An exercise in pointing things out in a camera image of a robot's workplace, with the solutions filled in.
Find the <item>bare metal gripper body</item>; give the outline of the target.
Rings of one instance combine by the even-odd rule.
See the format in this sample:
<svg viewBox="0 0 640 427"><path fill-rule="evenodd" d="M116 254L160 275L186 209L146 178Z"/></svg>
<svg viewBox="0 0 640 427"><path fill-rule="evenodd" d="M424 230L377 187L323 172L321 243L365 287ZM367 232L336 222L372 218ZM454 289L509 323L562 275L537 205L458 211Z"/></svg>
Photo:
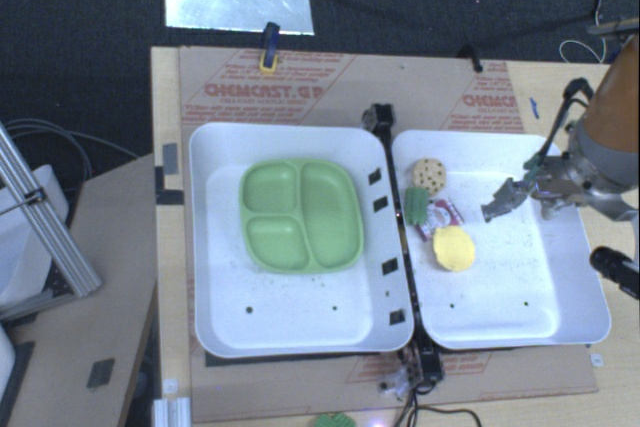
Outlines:
<svg viewBox="0 0 640 427"><path fill-rule="evenodd" d="M539 203L542 199L562 198L567 207L590 207L614 222L638 219L638 208L622 197L631 187L610 179L585 158L547 156L539 163L534 156L525 169L530 197Z"/></svg>

